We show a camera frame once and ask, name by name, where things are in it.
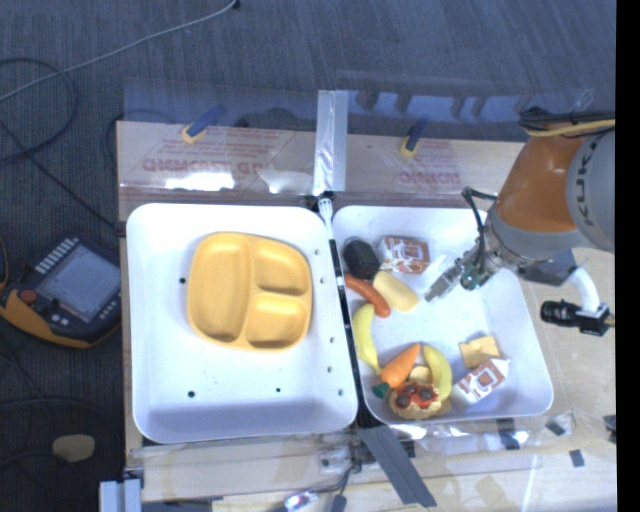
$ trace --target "yellow divided tray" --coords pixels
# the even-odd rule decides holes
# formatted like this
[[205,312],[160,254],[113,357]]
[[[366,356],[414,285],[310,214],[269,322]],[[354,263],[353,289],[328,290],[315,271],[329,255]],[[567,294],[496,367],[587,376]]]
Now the yellow divided tray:
[[306,335],[311,271],[291,245],[220,232],[200,242],[188,279],[187,316],[202,338],[244,350],[283,350]]

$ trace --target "yellow banana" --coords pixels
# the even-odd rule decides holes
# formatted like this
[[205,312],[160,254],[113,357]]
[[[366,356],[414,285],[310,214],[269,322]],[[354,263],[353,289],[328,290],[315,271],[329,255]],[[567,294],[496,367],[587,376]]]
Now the yellow banana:
[[422,347],[422,353],[431,369],[431,375],[433,377],[432,383],[440,392],[440,401],[444,402],[449,398],[451,386],[453,385],[451,365],[444,354],[433,345],[424,345]]
[[356,342],[358,357],[367,363],[380,375],[382,369],[378,363],[378,352],[371,337],[371,322],[375,315],[373,304],[367,303],[358,309],[353,315],[353,339]]

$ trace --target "blue clip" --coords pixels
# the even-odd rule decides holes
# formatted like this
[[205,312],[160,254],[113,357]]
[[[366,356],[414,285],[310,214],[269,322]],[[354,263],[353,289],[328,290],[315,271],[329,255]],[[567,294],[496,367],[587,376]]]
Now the blue clip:
[[418,142],[420,141],[420,136],[422,132],[427,127],[427,123],[429,120],[426,117],[421,117],[418,119],[416,124],[414,124],[405,138],[402,140],[402,146],[400,146],[400,153],[404,156],[411,158],[416,154],[418,150]]
[[224,114],[225,110],[222,105],[216,105],[207,110],[193,123],[182,129],[182,140],[189,144],[193,144],[207,132],[207,126],[216,124],[218,118]]

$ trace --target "sausage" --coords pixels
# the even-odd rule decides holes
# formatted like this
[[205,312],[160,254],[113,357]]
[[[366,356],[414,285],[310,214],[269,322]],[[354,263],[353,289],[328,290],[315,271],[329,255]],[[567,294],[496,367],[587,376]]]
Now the sausage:
[[376,290],[373,285],[364,279],[358,279],[351,274],[344,275],[344,284],[353,290],[363,299],[373,305],[373,308],[381,318],[387,318],[391,314],[391,308],[385,298]]

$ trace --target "gray carpet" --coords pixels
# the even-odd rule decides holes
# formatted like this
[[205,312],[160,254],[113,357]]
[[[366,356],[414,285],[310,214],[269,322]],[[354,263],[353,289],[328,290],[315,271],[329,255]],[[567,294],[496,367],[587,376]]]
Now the gray carpet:
[[[117,250],[113,119],[125,110],[128,118],[158,119],[134,114],[135,108],[190,115],[165,101],[136,99],[135,84],[311,95],[348,89],[350,130],[377,134],[406,132],[416,115],[406,106],[423,98],[434,111],[445,105],[424,134],[434,138],[525,140],[517,115],[534,104],[552,111],[615,109],[617,6],[602,0],[241,0],[219,17],[91,62],[226,5],[0,3],[0,236],[12,278],[68,232]],[[75,109],[60,76],[12,94],[51,73],[48,66],[69,70]],[[387,94],[395,110],[376,114]],[[265,126],[282,122],[267,119]],[[0,321],[0,403],[39,390],[87,405],[0,408],[0,510],[98,509],[97,484],[117,476],[123,450],[121,340],[116,333],[90,350],[71,350]],[[83,466],[28,455],[49,450],[52,436],[77,425],[99,445]]]

